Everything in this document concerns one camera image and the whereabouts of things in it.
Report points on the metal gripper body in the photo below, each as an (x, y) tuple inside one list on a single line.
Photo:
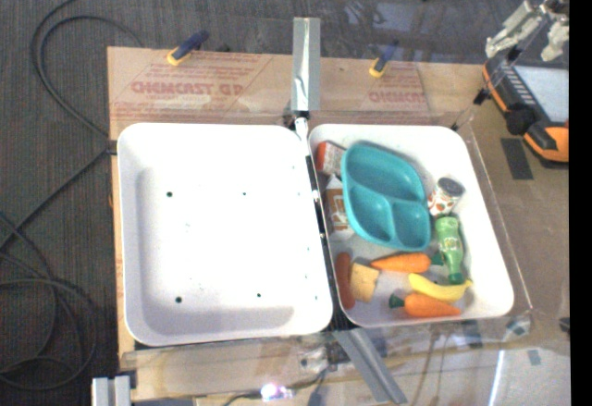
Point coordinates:
[(560, 2)]

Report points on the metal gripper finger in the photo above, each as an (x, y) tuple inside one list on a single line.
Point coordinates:
[(557, 41), (515, 27)]

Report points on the white can with red print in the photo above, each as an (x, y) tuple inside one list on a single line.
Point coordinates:
[(444, 198)]

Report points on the blue divided plate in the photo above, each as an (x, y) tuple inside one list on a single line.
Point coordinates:
[(379, 182)]

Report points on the green bottle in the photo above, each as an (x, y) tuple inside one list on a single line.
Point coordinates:
[(449, 242)]

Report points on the white plastic tray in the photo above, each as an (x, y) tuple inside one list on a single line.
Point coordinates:
[(222, 233), (481, 256)]

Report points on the white and brown carton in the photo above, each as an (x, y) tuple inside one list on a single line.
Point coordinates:
[(336, 210)]

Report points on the orange carrot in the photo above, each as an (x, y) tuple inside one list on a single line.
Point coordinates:
[(427, 306), (402, 262)]

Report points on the yellow banana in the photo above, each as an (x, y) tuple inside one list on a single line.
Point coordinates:
[(437, 289)]

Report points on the tan bread slice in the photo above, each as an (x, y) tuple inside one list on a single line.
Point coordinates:
[(363, 281)]

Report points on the brown sausage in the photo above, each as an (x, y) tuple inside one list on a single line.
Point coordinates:
[(344, 277)]

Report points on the brown cardboard board red print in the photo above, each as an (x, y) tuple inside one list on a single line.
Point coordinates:
[(208, 89)]

